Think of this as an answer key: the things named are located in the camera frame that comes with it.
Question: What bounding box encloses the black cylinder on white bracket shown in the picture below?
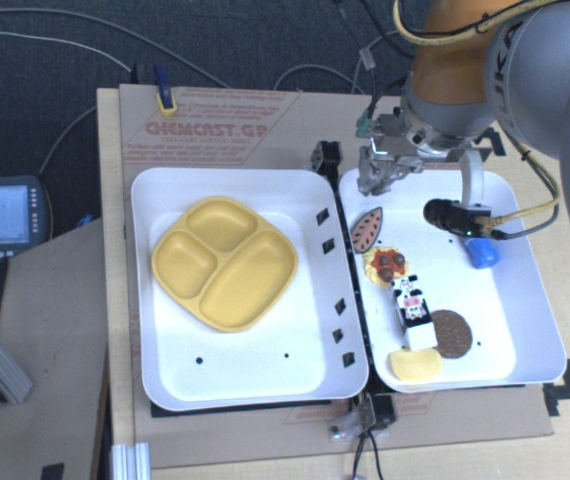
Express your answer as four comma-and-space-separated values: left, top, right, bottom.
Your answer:
422, 149, 494, 240

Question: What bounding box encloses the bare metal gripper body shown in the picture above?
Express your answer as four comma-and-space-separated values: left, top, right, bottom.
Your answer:
367, 108, 492, 170

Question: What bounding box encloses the brown round biscuit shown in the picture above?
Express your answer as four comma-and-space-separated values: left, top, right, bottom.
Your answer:
426, 308, 474, 360

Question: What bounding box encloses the thin black rod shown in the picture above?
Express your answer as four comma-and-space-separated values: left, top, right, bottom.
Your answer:
330, 167, 378, 400

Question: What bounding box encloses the blue rounded block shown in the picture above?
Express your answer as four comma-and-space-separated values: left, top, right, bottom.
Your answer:
464, 236, 500, 270

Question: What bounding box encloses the yellow crisp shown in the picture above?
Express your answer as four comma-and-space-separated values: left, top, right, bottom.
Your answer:
388, 347, 444, 383

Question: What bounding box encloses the white plastic tray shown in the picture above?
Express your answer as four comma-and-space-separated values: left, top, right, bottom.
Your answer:
130, 166, 370, 412
338, 166, 568, 395

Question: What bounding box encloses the yellow divided plate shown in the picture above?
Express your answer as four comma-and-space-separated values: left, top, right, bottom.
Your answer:
150, 195, 300, 334

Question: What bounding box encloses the pink watermelon slice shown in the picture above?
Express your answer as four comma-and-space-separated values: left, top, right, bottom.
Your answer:
349, 206, 385, 256

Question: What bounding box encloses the black block with thin wires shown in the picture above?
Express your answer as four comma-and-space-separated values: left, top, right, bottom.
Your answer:
351, 393, 398, 432
310, 139, 343, 177

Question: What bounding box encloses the white cow print carton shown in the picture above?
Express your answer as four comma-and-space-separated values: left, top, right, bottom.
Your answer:
390, 273, 439, 354

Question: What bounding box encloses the brown cardboard board red print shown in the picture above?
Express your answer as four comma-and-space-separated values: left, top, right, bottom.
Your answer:
118, 83, 556, 470

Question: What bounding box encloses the yellow spaghetti with meatballs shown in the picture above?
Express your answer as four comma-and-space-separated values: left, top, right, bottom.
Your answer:
362, 245, 409, 288

